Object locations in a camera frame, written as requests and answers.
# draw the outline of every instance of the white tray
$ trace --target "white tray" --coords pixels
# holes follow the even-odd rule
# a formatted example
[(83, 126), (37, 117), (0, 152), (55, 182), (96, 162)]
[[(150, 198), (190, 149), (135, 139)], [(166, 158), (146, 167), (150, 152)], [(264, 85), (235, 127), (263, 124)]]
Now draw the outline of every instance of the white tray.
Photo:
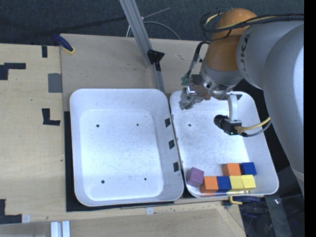
[[(238, 100), (238, 118), (242, 126), (260, 123), (255, 103), (250, 95), (244, 92)], [(202, 101), (188, 110), (179, 107), (181, 91), (170, 96), (170, 107), (173, 125), (177, 137), (178, 150), (184, 174), (192, 167), (203, 170), (205, 176), (221, 176), (221, 166), (225, 163), (241, 163), (252, 161), (257, 175), (254, 177), (256, 188), (251, 195), (273, 194), (278, 189), (278, 178), (264, 133), (253, 137), (228, 135), (214, 124), (218, 114), (229, 115), (228, 101), (211, 98)], [(250, 130), (255, 133), (261, 128)], [(189, 192), (197, 198), (227, 197), (232, 194), (203, 195), (199, 187), (187, 185)]]
[(86, 206), (178, 199), (184, 184), (166, 96), (79, 89), (70, 97), (75, 194)]

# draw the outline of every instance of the metal pole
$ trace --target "metal pole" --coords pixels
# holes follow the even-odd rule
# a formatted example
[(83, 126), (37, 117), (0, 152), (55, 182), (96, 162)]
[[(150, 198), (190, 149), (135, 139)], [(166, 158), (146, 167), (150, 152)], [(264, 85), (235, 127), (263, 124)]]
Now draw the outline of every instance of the metal pole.
[(144, 26), (144, 22), (139, 13), (136, 2), (135, 0), (119, 0), (119, 2), (123, 8), (125, 16), (133, 32), (138, 48), (144, 58), (145, 65), (152, 66), (154, 70), (156, 86), (158, 89), (164, 92), (161, 71), (157, 69), (155, 63), (151, 64), (148, 58), (148, 51), (152, 50), (152, 45), (149, 41), (145, 26)]

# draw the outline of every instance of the black tape marking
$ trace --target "black tape marking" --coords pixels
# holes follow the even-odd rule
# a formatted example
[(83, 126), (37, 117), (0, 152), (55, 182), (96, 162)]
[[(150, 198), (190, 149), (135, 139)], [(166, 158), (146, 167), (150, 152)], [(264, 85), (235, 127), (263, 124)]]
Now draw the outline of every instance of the black tape marking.
[(42, 45), (41, 46), (41, 56), (42, 56), (42, 58), (47, 58), (47, 55), (48, 55), (48, 53), (47, 53), (47, 46), (46, 45)]
[(5, 199), (0, 199), (0, 225), (1, 224), (16, 224), (22, 222), (22, 214), (6, 215), (4, 212)]
[(42, 113), (43, 113), (43, 124), (47, 125), (60, 125), (60, 120), (50, 120), (50, 109), (49, 108), (42, 108)]
[(26, 63), (4, 63), (7, 69), (26, 69)]
[(0, 65), (0, 80), (8, 80), (9, 69), (26, 69), (26, 63), (4, 63)]
[(4, 65), (0, 65), (0, 80), (8, 80), (9, 71)]
[(62, 93), (63, 84), (61, 74), (48, 74), (48, 93)]

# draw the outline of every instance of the blue block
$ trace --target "blue block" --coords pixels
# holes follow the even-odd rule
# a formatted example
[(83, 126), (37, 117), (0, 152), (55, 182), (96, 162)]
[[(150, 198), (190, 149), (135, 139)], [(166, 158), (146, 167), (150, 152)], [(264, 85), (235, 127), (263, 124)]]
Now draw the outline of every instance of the blue block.
[(240, 171), (242, 175), (253, 175), (257, 174), (255, 164), (253, 162), (243, 162), (240, 164)]
[(229, 176), (217, 176), (218, 191), (216, 193), (225, 193), (232, 189)]

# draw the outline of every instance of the black cable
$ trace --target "black cable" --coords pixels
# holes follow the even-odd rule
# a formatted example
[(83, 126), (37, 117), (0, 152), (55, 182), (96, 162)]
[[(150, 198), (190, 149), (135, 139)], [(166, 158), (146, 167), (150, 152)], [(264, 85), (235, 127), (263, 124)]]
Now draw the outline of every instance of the black cable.
[(201, 50), (201, 47), (203, 44), (209, 44), (209, 42), (207, 41), (202, 41), (200, 42), (198, 45), (197, 45), (197, 48), (196, 48), (196, 51), (194, 52), (194, 56), (193, 56), (193, 60), (192, 60), (192, 63), (191, 63), (191, 66), (190, 66), (190, 69), (189, 71), (185, 74), (186, 78), (189, 78), (192, 70), (193, 70), (193, 67), (195, 65), (195, 63), (198, 61), (198, 55), (199, 55), (199, 52)]
[[(205, 38), (207, 40), (214, 41), (214, 40), (225, 39), (229, 36), (229, 34), (231, 33), (231, 31), (233, 29), (243, 28), (243, 27), (247, 27), (247, 26), (251, 26), (251, 25), (280, 22), (280, 21), (303, 21), (304, 20), (304, 14), (300, 14), (300, 13), (298, 13), (298, 14), (269, 14), (269, 15), (263, 15), (263, 16), (257, 16), (254, 18), (250, 18), (250, 19), (247, 19), (243, 22), (237, 23), (235, 25), (223, 27), (223, 28), (219, 28), (219, 29), (206, 27), (206, 25), (209, 23), (209, 22), (207, 22), (207, 20), (210, 17), (219, 16), (221, 14), (226, 13), (227, 11), (228, 11), (228, 9), (220, 9), (220, 10), (215, 11), (214, 13), (207, 13), (201, 17), (200, 27), (201, 27), (201, 30), (203, 32), (203, 35), (205, 36)], [(206, 33), (219, 33), (219, 32), (223, 32), (223, 31), (229, 31), (227, 33), (227, 35), (224, 36), (223, 38), (209, 39), (206, 36)]]
[(271, 125), (271, 120), (266, 124), (266, 126), (262, 129), (262, 130), (260, 130), (259, 132), (256, 132), (256, 133), (253, 133), (253, 134), (247, 134), (247, 133), (245, 133), (245, 132), (242, 132), (240, 135), (242, 136), (242, 137), (253, 137), (253, 136), (256, 136), (256, 135), (258, 135), (258, 134), (260, 134), (260, 133), (263, 133), (264, 131), (266, 131), (269, 127), (270, 127), (270, 125)]

